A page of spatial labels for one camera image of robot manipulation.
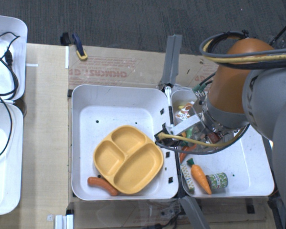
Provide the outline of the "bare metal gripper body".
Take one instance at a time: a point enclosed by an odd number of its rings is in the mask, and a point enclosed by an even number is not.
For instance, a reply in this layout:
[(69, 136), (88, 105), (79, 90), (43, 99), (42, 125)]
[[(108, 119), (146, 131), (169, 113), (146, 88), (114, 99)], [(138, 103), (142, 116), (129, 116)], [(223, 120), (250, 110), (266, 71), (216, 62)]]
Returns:
[(202, 133), (205, 134), (209, 140), (219, 141), (222, 139), (231, 139), (234, 133), (237, 133), (239, 130), (222, 125), (214, 120), (210, 114), (202, 113), (200, 117), (201, 122), (204, 124)]

